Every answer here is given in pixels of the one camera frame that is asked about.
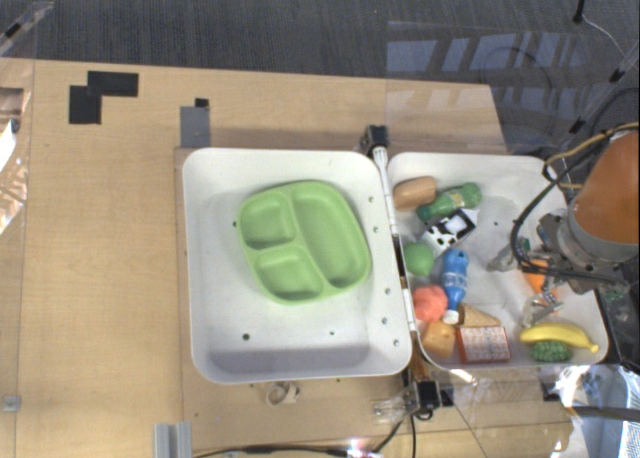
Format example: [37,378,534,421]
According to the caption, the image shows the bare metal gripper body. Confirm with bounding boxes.
[536,212,630,296]

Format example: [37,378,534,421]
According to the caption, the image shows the orange carrot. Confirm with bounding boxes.
[521,257,560,298]

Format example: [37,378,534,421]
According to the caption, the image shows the yellow banana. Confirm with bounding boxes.
[518,321,600,355]

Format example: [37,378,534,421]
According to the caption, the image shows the green grapes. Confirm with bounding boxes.
[529,340,574,364]

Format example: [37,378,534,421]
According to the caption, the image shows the blue bottle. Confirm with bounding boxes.
[440,247,471,325]

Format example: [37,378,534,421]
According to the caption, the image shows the black and white carton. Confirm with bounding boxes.
[418,207,480,259]

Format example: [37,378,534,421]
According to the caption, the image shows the tan wedge slice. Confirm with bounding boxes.
[456,302,502,330]

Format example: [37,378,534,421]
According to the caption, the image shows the red printed packet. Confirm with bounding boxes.
[455,325,513,365]

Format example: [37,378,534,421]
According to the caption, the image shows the white plastic tray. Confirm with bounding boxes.
[387,151,611,373]
[181,147,414,386]

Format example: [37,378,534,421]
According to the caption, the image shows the green bottle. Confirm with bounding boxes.
[416,182,484,224]

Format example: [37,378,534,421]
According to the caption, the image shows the coral bumpy ball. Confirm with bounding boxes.
[412,284,450,324]

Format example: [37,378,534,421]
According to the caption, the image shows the green ball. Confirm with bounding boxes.
[402,241,436,278]

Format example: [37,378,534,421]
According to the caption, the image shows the brown bread roll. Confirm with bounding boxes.
[392,175,438,212]

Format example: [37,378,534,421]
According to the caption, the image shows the green divided plate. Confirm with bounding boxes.
[235,180,374,306]

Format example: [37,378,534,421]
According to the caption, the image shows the black block with wires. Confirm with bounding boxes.
[363,124,391,150]
[416,379,442,420]

